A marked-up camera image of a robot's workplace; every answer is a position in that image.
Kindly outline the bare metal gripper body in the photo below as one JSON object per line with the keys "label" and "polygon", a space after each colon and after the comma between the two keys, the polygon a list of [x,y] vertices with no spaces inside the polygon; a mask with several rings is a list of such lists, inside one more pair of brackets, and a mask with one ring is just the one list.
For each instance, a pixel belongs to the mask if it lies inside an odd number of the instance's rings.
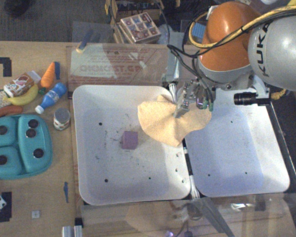
{"label": "bare metal gripper body", "polygon": [[190,104],[196,105],[196,97],[204,97],[204,109],[213,109],[214,108],[214,99],[215,96],[206,85],[206,83],[197,80],[186,81],[181,89],[179,100],[189,100]]}

